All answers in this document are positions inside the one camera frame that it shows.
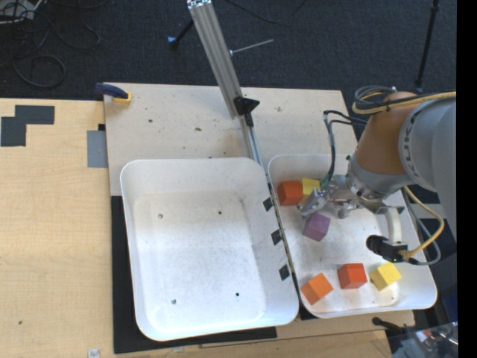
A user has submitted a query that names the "purple cube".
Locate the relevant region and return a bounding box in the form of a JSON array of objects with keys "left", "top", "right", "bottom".
[{"left": 302, "top": 212, "right": 332, "bottom": 242}]

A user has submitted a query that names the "red cube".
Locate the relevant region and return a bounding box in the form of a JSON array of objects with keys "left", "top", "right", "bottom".
[
  {"left": 337, "top": 263, "right": 368, "bottom": 290},
  {"left": 277, "top": 180, "right": 305, "bottom": 207}
]

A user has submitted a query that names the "pale wood board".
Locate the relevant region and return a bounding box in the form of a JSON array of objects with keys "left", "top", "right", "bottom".
[{"left": 103, "top": 83, "right": 415, "bottom": 350}]

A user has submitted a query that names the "black cylinder on white bracket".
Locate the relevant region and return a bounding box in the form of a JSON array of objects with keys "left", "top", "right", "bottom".
[{"left": 365, "top": 205, "right": 409, "bottom": 264}]

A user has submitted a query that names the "yellow cube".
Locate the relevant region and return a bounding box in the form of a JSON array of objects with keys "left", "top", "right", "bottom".
[
  {"left": 368, "top": 261, "right": 402, "bottom": 292},
  {"left": 300, "top": 178, "right": 321, "bottom": 198}
]

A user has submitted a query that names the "orange cube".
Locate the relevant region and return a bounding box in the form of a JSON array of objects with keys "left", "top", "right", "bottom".
[{"left": 300, "top": 272, "right": 335, "bottom": 306}]

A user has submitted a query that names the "white plastic tray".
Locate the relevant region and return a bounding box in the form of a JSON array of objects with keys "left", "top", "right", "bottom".
[
  {"left": 267, "top": 154, "right": 438, "bottom": 319},
  {"left": 119, "top": 157, "right": 300, "bottom": 342}
]

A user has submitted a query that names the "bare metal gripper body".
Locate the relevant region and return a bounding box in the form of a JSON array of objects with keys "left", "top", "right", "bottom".
[{"left": 319, "top": 175, "right": 374, "bottom": 207}]

